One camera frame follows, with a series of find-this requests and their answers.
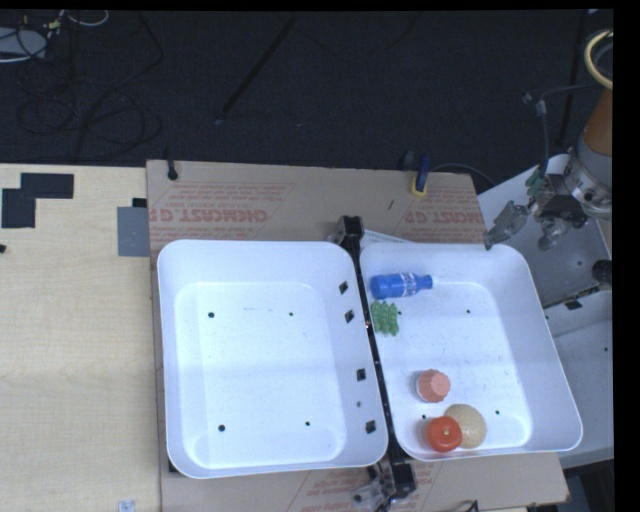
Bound black cylinder on white bracket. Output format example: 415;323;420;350
591;258;614;291

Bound brown cardboard board red print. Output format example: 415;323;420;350
145;159;572;512

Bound white plastic tray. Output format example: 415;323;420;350
358;241;585;462
156;238;390;480

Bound green grapes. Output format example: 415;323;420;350
369;299;402;338

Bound red tomato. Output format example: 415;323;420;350
424;415;464;454

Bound blue plastic bottle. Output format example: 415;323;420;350
369;271;442;301

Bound black block with thin wires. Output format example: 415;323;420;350
334;215;365;247
389;461;419;497

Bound thin black rod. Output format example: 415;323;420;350
347;234;404;467

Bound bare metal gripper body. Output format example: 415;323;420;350
533;172;614;229

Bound pink cupcake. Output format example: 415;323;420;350
415;368;453;404

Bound beige bread roll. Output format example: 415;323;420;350
443;403;489;450

